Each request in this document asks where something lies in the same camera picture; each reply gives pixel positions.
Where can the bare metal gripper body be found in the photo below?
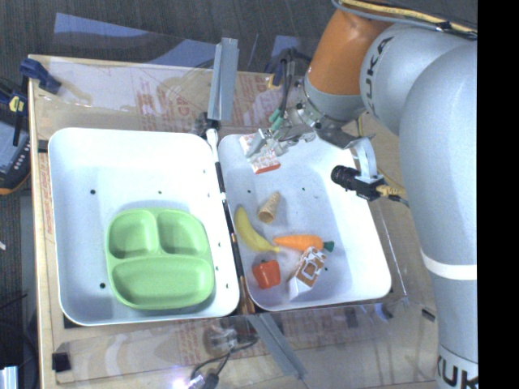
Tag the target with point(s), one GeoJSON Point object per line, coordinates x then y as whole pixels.
{"type": "Point", "coordinates": [298, 126]}

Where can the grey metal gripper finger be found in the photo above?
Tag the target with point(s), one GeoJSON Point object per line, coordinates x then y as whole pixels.
{"type": "Point", "coordinates": [256, 143]}
{"type": "Point", "coordinates": [280, 147]}

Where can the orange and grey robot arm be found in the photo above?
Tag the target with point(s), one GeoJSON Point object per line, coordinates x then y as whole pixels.
{"type": "Point", "coordinates": [438, 136]}

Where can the white and orange packet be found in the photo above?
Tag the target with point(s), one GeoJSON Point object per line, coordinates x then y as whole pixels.
{"type": "Point", "coordinates": [265, 164]}

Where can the tan ice cream cone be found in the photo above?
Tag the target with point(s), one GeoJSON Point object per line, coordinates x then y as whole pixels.
{"type": "Point", "coordinates": [268, 211]}

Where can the white plastic tray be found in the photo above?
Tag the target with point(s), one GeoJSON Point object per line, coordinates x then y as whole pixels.
{"type": "Point", "coordinates": [134, 168]}
{"type": "Point", "coordinates": [324, 217]}

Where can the yellow banana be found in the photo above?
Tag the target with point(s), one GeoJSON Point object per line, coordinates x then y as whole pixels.
{"type": "Point", "coordinates": [248, 231]}

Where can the orange carrot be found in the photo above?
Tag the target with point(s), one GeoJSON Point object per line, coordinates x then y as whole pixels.
{"type": "Point", "coordinates": [298, 242]}

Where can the orange bell pepper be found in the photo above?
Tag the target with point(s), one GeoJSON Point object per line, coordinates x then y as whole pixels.
{"type": "Point", "coordinates": [267, 274]}

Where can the white and orange carton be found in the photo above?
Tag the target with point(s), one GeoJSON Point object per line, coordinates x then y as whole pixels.
{"type": "Point", "coordinates": [307, 274]}

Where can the brown cardboard board, red print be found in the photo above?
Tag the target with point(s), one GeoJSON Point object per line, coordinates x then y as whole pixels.
{"type": "Point", "coordinates": [134, 95]}

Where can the green divided plate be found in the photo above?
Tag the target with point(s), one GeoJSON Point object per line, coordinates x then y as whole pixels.
{"type": "Point", "coordinates": [160, 276]}

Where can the black cylinder on white bracket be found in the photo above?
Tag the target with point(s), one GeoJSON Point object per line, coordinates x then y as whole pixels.
{"type": "Point", "coordinates": [353, 178]}

